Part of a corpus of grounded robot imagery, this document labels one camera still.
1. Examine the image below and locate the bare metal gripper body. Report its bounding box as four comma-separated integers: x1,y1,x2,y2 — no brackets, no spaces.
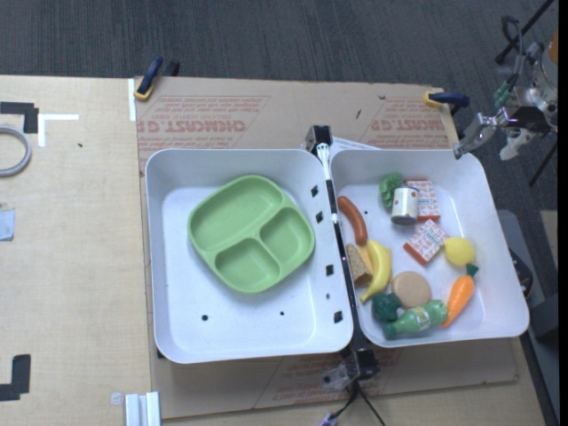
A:
505,74,560,134

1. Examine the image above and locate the white plastic tray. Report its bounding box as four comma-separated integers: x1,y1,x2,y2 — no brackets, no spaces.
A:
144,147,355,366
329,147,532,350

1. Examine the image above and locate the orange and white carton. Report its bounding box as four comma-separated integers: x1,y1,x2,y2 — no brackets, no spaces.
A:
402,218,451,266
405,178,442,223

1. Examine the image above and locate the white can with orange dots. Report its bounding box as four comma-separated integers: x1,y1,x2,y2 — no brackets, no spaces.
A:
390,185,421,226

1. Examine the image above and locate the green lettuce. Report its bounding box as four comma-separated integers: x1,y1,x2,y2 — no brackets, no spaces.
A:
378,172,404,209

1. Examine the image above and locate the yellow lemon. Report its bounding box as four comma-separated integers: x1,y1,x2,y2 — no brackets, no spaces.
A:
443,236,477,268

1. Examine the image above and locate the white paper sheet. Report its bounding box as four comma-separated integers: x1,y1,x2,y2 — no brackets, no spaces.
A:
330,136,383,152

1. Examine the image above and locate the orange sausage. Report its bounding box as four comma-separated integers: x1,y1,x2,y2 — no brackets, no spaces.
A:
336,195,369,247

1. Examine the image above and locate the thin black and white rod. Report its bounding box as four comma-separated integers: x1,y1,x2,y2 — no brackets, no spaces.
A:
316,142,361,355

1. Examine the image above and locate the orange carrot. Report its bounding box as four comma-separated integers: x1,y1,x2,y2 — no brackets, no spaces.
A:
440,263,481,329

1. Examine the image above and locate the yellow banana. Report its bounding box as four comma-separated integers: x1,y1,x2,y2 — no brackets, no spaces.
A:
359,239,394,305

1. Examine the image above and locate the tan round biscuit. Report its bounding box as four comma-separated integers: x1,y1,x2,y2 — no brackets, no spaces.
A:
390,271,433,310

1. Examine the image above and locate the yellow pizza slice brown crust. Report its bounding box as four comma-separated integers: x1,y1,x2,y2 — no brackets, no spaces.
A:
344,242,394,288

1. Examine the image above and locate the green plastic bottle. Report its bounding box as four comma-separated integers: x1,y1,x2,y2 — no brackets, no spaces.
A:
382,298,449,342

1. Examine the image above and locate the green broccoli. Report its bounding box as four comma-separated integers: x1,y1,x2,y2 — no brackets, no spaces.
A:
370,292,403,323

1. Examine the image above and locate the brown cardboard board red print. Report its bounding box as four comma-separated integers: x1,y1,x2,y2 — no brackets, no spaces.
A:
132,75,521,421

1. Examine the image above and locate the green divided plate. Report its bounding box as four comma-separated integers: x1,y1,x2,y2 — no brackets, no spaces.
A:
186,174,317,295

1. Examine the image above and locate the grey tape roll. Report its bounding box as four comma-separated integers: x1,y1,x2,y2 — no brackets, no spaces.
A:
0,124,34,178

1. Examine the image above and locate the black block with thin wires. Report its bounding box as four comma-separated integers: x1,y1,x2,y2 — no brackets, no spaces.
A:
338,347,382,382
304,124,334,153

